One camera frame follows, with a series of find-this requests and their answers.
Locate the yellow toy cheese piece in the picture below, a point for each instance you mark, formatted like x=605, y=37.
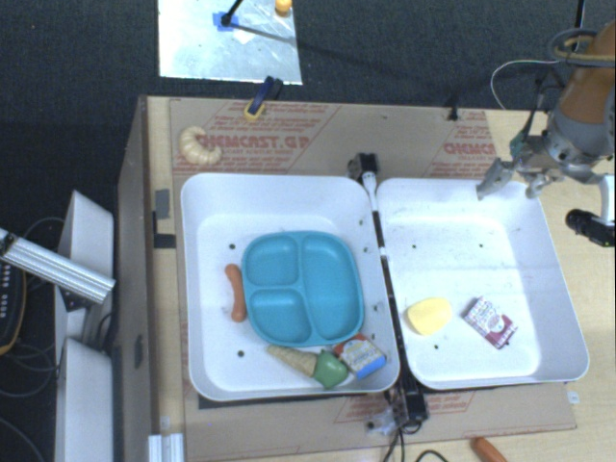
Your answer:
x=428, y=315

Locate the red and white packet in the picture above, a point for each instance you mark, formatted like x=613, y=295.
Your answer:
x=491, y=322

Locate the green ice cream cone toy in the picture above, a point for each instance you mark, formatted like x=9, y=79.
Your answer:
x=308, y=363

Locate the small blue and orange carton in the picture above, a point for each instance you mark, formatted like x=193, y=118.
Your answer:
x=361, y=355

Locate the white plastic tray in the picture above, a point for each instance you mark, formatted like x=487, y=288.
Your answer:
x=216, y=306
x=471, y=267

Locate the black cylinder on white bracket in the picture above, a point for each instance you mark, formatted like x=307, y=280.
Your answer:
x=589, y=225

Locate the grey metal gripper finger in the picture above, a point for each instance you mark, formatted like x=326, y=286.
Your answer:
x=493, y=177
x=535, y=186

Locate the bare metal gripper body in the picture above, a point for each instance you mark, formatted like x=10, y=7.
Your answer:
x=534, y=159

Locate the small yellow round knob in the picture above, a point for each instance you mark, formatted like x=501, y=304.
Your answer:
x=283, y=4

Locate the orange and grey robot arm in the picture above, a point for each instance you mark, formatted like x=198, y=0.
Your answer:
x=584, y=99

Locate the cream toy croissant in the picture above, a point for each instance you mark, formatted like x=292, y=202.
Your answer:
x=197, y=147

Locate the blue divided plate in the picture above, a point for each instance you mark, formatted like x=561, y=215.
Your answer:
x=303, y=289

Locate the brown cardboard board red print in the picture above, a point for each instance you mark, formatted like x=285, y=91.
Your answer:
x=308, y=133

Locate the thin black and white rod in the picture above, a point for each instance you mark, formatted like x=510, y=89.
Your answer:
x=385, y=253

